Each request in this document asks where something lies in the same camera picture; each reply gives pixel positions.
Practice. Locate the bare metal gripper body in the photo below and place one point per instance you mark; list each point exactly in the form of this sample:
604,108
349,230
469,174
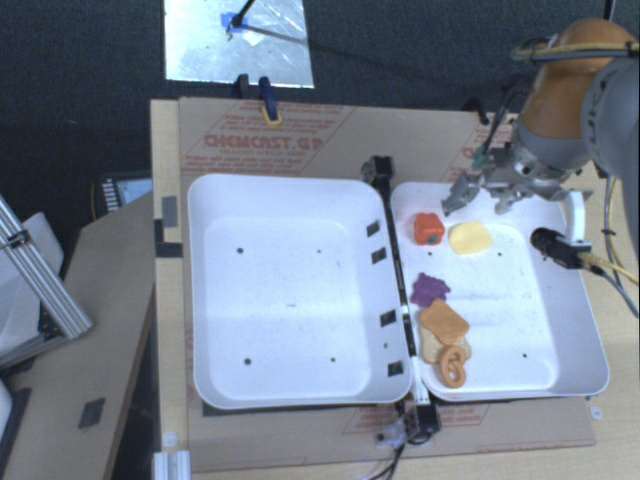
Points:
520,170

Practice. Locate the orange bell pepper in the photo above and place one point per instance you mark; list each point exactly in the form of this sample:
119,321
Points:
428,228

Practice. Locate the thin black and white rod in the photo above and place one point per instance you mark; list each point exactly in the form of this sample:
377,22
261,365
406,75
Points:
400,278

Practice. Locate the purple grapes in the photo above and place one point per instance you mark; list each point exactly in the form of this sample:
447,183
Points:
429,289

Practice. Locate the black cylinder on white bracket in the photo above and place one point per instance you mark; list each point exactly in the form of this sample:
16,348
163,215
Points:
560,240

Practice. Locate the orange bread slice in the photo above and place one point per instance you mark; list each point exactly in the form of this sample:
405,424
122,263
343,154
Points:
444,321

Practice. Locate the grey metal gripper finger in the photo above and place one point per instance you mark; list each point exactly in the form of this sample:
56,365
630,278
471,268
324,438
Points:
457,195
507,200

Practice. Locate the tan biscuit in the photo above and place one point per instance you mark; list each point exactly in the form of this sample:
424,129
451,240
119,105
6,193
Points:
430,348

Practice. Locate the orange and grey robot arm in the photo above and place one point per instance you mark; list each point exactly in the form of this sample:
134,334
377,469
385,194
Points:
575,98

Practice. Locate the brown cardboard board red print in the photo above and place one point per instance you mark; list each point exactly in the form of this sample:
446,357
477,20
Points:
320,133

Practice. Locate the white plastic tray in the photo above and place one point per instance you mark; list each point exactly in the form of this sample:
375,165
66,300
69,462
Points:
285,288
505,308

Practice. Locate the yellow rounded block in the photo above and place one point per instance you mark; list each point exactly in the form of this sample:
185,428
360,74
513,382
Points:
469,238

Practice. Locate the orange pretzel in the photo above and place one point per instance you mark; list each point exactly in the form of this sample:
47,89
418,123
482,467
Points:
452,365

